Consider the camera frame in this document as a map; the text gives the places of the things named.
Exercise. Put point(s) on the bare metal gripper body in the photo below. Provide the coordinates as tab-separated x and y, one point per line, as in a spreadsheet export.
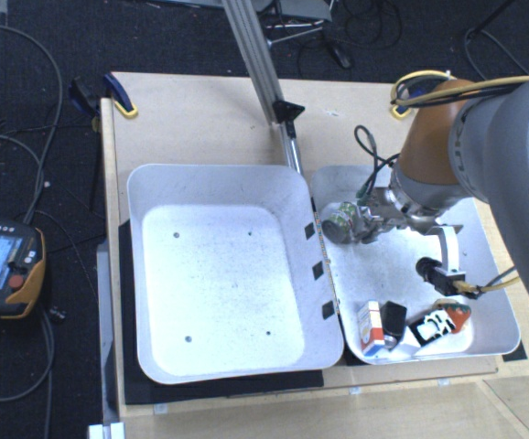
397	213

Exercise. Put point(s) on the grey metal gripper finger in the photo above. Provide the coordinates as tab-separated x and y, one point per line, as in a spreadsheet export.
370	237
363	211

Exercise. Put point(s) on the green and white can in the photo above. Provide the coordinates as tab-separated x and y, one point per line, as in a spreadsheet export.
340	223

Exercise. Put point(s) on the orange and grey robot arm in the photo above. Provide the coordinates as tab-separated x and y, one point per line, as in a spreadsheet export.
498	153

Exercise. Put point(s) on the white plastic tray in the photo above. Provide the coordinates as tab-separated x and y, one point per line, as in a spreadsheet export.
219	286
383	272

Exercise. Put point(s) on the orange and white carton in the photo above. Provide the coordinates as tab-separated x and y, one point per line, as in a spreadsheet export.
370	328

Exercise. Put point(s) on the black and white packet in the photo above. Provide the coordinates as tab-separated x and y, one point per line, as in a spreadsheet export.
431	327

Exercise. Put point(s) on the red toy strawberry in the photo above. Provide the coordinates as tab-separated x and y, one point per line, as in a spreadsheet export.
459	316

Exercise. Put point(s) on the pale wood board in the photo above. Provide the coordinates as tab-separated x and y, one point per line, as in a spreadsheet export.
200	121

